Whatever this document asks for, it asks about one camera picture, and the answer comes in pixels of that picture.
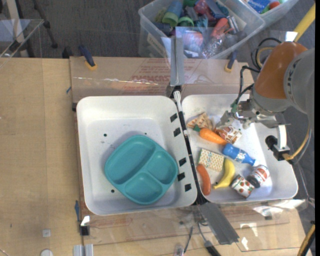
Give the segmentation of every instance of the blue package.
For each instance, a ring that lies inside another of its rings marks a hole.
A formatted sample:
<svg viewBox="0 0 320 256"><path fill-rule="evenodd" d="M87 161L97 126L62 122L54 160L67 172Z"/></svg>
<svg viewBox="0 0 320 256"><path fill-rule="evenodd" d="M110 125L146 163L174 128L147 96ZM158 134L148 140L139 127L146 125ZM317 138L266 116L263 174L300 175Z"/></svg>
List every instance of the blue package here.
<svg viewBox="0 0 320 256"><path fill-rule="evenodd" d="M268 6L270 0L249 0L247 3L260 14Z"/></svg>

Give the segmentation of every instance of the blue bottle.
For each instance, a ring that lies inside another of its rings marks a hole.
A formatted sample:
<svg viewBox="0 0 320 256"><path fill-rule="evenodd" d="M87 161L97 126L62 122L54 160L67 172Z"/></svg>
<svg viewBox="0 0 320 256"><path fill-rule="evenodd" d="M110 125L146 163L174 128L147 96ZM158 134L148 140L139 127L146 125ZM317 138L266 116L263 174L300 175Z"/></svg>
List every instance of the blue bottle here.
<svg viewBox="0 0 320 256"><path fill-rule="evenodd" d="M249 164L251 166L255 166L258 164L258 162L251 156L249 156L247 152L238 147L233 146L230 143L227 143L224 146L222 153L238 163Z"/></svg>

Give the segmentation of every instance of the can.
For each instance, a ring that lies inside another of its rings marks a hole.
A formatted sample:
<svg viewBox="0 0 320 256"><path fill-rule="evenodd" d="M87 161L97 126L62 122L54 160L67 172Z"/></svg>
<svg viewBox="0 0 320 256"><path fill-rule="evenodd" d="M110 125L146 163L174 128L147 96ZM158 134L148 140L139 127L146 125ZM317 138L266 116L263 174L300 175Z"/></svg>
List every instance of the can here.
<svg viewBox="0 0 320 256"><path fill-rule="evenodd" d="M248 198L255 189L255 187L240 174L233 179L230 187L237 191L244 198Z"/></svg>
<svg viewBox="0 0 320 256"><path fill-rule="evenodd" d="M254 168L247 180L257 189L270 177L269 169L260 164Z"/></svg>

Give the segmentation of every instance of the yellow banana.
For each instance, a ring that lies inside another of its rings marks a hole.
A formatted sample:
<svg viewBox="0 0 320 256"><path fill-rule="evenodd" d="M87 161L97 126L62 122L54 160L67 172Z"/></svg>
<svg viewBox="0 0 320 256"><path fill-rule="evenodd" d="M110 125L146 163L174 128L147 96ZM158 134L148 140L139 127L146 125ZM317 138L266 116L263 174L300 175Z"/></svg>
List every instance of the yellow banana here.
<svg viewBox="0 0 320 256"><path fill-rule="evenodd" d="M223 177L221 178L221 180L218 182L217 185L213 186L214 189L228 187L235 177L236 169L235 169L234 163L228 158L225 158L223 165L224 165Z"/></svg>

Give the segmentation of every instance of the carrot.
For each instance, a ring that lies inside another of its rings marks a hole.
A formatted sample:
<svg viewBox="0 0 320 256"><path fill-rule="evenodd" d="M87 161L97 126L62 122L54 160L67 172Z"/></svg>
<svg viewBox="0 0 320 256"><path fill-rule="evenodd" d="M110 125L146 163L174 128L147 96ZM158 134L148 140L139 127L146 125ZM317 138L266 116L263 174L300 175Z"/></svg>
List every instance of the carrot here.
<svg viewBox="0 0 320 256"><path fill-rule="evenodd" d="M197 172L200 174L202 179L202 193L207 196L211 192L211 182L210 176L206 170L206 168L202 164L198 164L196 167Z"/></svg>
<svg viewBox="0 0 320 256"><path fill-rule="evenodd" d="M199 135L201 138L213 142L213 143L217 143L220 145L226 145L227 141L224 140L222 137L220 137L218 134L216 134L214 131L208 129L208 128L202 128L199 131Z"/></svg>

